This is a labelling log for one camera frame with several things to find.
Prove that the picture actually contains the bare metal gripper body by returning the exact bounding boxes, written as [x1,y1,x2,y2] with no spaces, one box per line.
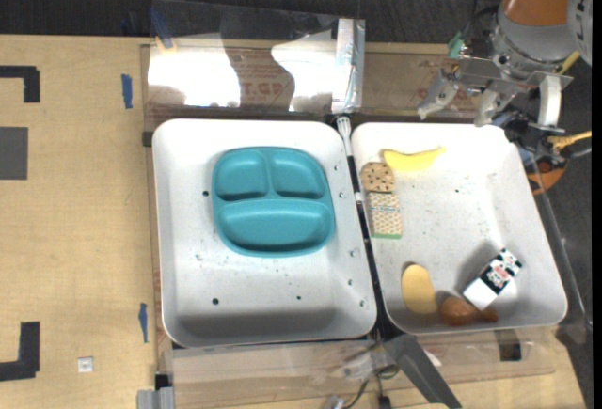
[456,55,575,95]

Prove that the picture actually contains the yellow banana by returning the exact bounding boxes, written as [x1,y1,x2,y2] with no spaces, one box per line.
[381,145,448,174]

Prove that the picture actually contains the tan biscuit with dark dots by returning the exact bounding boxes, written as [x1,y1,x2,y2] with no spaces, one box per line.
[358,161,397,194]

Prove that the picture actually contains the white plastic tray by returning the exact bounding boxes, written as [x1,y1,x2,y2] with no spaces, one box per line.
[150,117,379,349]
[350,120,569,337]

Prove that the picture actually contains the black and white milk carton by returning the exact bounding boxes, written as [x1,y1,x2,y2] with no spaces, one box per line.
[462,247,524,312]

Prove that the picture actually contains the pale yellow oval chip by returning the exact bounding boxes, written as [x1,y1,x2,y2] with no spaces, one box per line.
[400,262,439,316]

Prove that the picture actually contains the brown chicken drumstick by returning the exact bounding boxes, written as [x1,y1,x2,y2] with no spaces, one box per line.
[439,294,499,328]

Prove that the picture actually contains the blue divided plate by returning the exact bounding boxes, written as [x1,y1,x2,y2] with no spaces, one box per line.
[210,145,337,259]

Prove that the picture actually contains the black cylinder on white bracket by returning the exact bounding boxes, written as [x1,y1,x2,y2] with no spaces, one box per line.
[503,74,567,164]

